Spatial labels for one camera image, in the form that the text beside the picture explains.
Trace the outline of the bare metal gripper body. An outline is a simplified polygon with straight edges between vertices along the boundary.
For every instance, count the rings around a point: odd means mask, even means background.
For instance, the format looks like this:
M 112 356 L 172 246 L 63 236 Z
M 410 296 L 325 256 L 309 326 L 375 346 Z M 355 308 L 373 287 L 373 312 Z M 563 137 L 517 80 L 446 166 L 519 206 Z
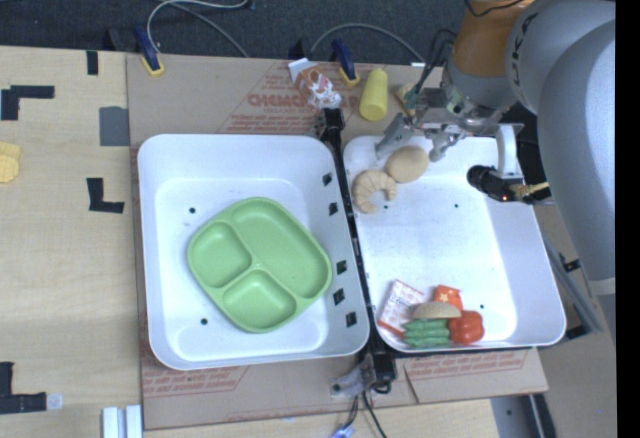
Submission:
M 425 133 L 493 134 L 501 110 L 477 104 L 455 87 L 423 88 L 417 96 L 412 124 Z

